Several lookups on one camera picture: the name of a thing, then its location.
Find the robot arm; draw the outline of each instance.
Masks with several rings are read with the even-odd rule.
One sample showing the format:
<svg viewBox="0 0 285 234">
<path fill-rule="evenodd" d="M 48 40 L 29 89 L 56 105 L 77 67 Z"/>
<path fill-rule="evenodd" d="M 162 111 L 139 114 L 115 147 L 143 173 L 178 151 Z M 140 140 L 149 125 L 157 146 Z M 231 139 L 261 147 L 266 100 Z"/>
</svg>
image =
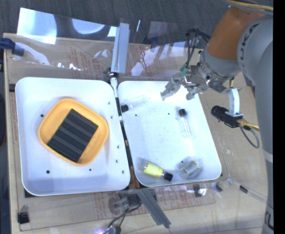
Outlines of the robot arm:
<svg viewBox="0 0 285 234">
<path fill-rule="evenodd" d="M 223 83 L 243 72 L 255 83 L 255 101 L 262 148 L 266 159 L 268 197 L 263 234 L 274 233 L 273 220 L 273 8 L 243 0 L 224 0 L 232 5 L 218 23 L 200 62 L 181 76 L 172 78 L 161 93 L 162 99 L 174 94 L 180 86 L 187 99 L 208 88 L 218 93 L 232 93 Z"/>
</svg>

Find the clear plastic container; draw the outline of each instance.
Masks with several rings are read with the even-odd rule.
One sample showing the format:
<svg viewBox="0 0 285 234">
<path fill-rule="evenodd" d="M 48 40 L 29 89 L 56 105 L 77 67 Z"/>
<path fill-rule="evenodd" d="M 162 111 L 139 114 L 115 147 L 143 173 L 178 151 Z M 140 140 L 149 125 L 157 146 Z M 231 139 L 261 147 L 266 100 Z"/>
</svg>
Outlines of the clear plastic container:
<svg viewBox="0 0 285 234">
<path fill-rule="evenodd" d="M 192 136 L 192 130 L 190 126 L 189 116 L 184 108 L 176 108 L 178 113 L 178 121 L 180 125 L 180 131 L 183 137 L 189 138 Z"/>
<path fill-rule="evenodd" d="M 163 168 L 159 167 L 158 165 L 155 165 L 145 159 L 141 161 L 141 167 L 140 170 L 147 175 L 150 175 L 152 177 L 156 178 L 163 178 L 168 181 L 172 180 L 173 175 L 171 173 L 168 173 L 163 170 Z"/>
<path fill-rule="evenodd" d="M 128 110 L 134 110 L 139 107 L 145 106 L 149 103 L 149 100 L 146 96 L 137 96 L 133 98 L 129 98 L 124 100 L 121 103 L 121 111 L 122 113 L 128 111 Z"/>
<path fill-rule="evenodd" d="M 196 176 L 203 169 L 203 161 L 200 158 L 193 158 L 180 169 L 180 176 L 184 179 Z"/>
</svg>

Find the orange tray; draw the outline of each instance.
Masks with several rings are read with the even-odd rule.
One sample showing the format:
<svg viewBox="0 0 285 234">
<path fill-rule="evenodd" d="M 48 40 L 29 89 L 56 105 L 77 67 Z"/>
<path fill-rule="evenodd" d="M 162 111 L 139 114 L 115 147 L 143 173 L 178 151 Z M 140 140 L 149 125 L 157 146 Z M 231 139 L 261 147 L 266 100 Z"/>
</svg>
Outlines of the orange tray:
<svg viewBox="0 0 285 234">
<path fill-rule="evenodd" d="M 96 132 L 90 139 L 78 162 L 74 162 L 64 157 L 63 155 L 52 149 L 50 146 L 48 146 L 49 141 L 54 136 L 57 129 L 65 120 L 71 109 L 74 109 L 80 115 L 92 121 L 98 126 Z M 77 166 L 87 165 L 95 159 L 95 157 L 98 155 L 101 148 L 103 147 L 103 144 L 105 143 L 108 134 L 109 126 L 102 116 L 97 114 L 92 109 L 86 107 L 82 103 L 70 98 L 65 98 L 58 101 L 45 116 L 38 129 L 39 140 L 48 150 L 53 152 L 58 157 L 66 160 L 67 162 Z"/>
</svg>

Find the yellow object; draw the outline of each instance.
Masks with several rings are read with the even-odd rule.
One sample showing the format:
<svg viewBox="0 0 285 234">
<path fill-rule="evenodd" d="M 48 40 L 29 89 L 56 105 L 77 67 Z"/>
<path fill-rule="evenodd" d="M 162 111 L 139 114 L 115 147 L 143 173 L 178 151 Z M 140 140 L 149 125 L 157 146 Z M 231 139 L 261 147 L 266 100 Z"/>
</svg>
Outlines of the yellow object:
<svg viewBox="0 0 285 234">
<path fill-rule="evenodd" d="M 71 109 L 74 109 L 80 115 L 92 121 L 98 126 L 96 132 L 90 139 L 78 162 L 74 162 L 62 156 L 61 154 L 59 154 L 48 146 L 48 142 L 54 136 L 55 132 L 65 120 Z M 56 154 L 58 157 L 66 160 L 67 162 L 78 166 L 87 165 L 95 159 L 95 157 L 100 152 L 102 146 L 104 145 L 108 134 L 109 126 L 102 116 L 100 116 L 90 108 L 86 107 L 82 103 L 70 98 L 65 98 L 58 101 L 45 116 L 38 129 L 39 140 L 48 150 Z"/>
<path fill-rule="evenodd" d="M 271 6 L 266 6 L 266 5 L 261 5 L 261 4 L 252 4 L 252 3 L 247 3 L 247 2 L 239 2 L 239 1 L 234 1 L 234 0 L 224 0 L 236 5 L 248 7 L 248 8 L 253 8 L 253 9 L 263 9 L 267 11 L 273 12 L 273 7 Z"/>
<path fill-rule="evenodd" d="M 251 127 L 253 129 L 259 131 L 259 126 L 251 124 L 251 123 L 249 123 L 248 121 L 246 121 L 244 119 L 238 119 L 238 120 L 236 120 L 236 122 L 239 123 L 240 126 L 248 126 L 248 127 Z"/>
<path fill-rule="evenodd" d="M 156 178 L 160 178 L 163 173 L 163 168 L 148 162 L 145 166 L 145 169 L 143 170 L 143 173 Z"/>
</svg>

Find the glass vial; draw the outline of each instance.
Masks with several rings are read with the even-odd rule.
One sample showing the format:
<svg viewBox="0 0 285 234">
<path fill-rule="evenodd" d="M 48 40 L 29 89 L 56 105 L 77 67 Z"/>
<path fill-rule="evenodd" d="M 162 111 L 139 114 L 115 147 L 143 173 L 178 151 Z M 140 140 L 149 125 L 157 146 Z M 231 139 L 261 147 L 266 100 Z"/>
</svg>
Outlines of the glass vial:
<svg viewBox="0 0 285 234">
<path fill-rule="evenodd" d="M 136 108 L 145 106 L 149 103 L 149 100 L 146 96 L 137 96 L 130 99 L 126 99 L 122 102 L 121 111 L 122 113 L 128 110 L 134 110 Z"/>
<path fill-rule="evenodd" d="M 180 131 L 183 137 L 190 137 L 192 135 L 189 117 L 187 111 L 182 108 L 178 110 L 179 121 L 180 121 Z"/>
<path fill-rule="evenodd" d="M 110 227 L 106 228 L 104 231 L 100 233 L 101 234 L 117 234 L 117 230 L 113 225 L 111 225 Z"/>
<path fill-rule="evenodd" d="M 168 181 L 172 180 L 172 174 L 168 173 L 166 171 L 163 170 L 163 168 L 147 161 L 147 160 L 142 160 L 141 163 L 141 168 L 140 170 L 147 175 L 150 175 L 152 177 L 156 177 L 156 178 L 163 178 L 166 179 Z"/>
<path fill-rule="evenodd" d="M 184 179 L 189 178 L 195 172 L 198 172 L 199 169 L 203 168 L 203 161 L 199 158 L 191 160 L 180 170 L 180 176 Z"/>
</svg>

